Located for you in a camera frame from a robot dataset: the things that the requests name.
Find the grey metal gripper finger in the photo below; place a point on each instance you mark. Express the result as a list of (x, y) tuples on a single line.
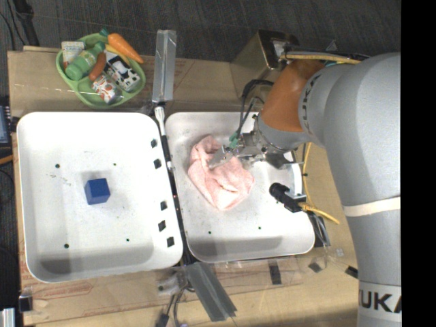
[(220, 157), (249, 162)]

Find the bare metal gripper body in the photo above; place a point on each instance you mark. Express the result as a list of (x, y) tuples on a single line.
[(251, 145)]

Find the pink cloth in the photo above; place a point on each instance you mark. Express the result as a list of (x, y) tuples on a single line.
[(221, 186)]

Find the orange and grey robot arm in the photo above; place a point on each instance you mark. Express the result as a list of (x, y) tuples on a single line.
[(357, 121)]

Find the white plastic tray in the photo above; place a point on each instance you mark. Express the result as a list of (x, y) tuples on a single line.
[(102, 237), (245, 237)]

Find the brown cardboard board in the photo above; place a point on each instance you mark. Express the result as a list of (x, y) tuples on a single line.
[(204, 80)]

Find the black and white carton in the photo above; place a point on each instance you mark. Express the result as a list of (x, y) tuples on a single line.
[(124, 74)]

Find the blue cube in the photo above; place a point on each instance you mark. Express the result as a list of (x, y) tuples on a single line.
[(97, 191)]

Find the white can with red print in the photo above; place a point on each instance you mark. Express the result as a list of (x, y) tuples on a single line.
[(106, 89)]

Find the orange carrot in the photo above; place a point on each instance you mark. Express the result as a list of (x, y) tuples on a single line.
[(126, 48)]

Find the yellow banana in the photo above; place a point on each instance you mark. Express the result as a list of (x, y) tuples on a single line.
[(116, 54)]

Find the green divided plate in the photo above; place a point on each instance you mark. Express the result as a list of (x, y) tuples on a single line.
[(85, 92)]

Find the brown sausage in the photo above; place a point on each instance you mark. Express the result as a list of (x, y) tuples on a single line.
[(98, 67)]

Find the green bottle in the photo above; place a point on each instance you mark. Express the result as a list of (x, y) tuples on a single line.
[(80, 65)]

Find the white packet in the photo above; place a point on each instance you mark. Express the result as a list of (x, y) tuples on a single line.
[(71, 51)]

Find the black cylinder on white bracket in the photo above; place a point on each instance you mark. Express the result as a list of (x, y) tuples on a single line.
[(284, 196)]

